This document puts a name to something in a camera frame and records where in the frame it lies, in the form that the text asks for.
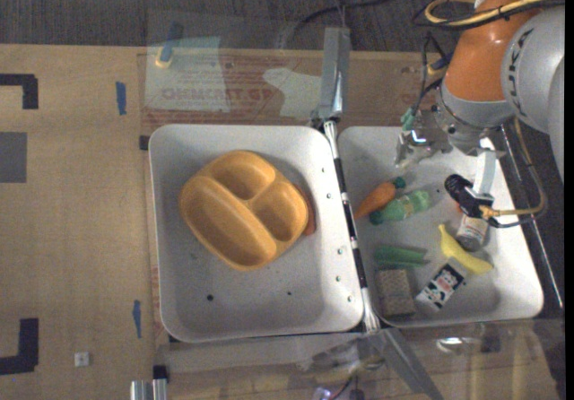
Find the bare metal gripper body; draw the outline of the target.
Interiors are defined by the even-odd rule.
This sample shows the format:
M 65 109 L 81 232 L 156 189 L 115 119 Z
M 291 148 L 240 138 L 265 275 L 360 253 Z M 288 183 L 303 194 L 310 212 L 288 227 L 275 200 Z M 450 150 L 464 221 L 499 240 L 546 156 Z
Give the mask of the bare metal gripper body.
M 494 132 L 493 127 L 477 127 L 461 121 L 451 112 L 434 104 L 430 109 L 418 109 L 412 124 L 412 146 L 430 152 L 459 150 L 476 156 L 481 141 Z

